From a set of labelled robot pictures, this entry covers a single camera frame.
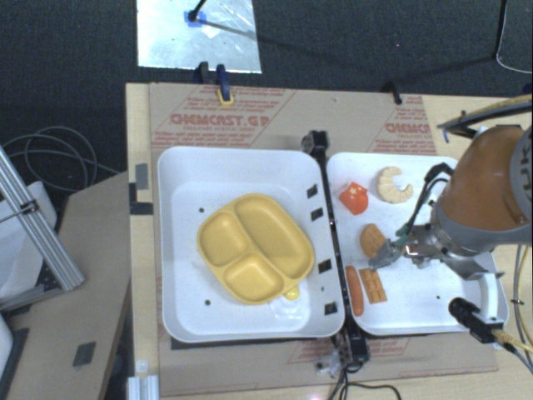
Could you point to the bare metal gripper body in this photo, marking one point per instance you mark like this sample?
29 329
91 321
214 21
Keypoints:
424 246

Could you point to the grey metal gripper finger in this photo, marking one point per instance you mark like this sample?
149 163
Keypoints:
381 261
391 248

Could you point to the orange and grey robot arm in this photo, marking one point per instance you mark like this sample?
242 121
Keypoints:
479 181

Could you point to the brown round bread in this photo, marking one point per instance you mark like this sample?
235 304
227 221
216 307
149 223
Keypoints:
370 240

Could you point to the orange rectangular biscuit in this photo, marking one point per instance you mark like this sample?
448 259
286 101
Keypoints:
372 286

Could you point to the orange sausage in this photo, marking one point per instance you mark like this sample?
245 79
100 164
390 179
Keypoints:
355 290

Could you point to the white plastic tray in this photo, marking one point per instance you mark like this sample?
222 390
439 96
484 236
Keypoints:
416 298
183 244

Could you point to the thin black rod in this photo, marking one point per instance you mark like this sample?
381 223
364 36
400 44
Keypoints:
333 231

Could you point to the cream croissant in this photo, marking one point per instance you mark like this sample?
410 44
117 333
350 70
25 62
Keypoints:
387 188

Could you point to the yellow and white fried egg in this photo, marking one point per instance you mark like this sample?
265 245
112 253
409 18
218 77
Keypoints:
292 293

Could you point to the yellow divided plate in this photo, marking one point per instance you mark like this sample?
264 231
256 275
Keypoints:
254 244

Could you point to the brown cardboard board, red print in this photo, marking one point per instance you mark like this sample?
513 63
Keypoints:
266 119

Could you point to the black cylinder on white bracket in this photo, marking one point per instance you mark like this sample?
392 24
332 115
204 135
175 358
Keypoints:
470 315

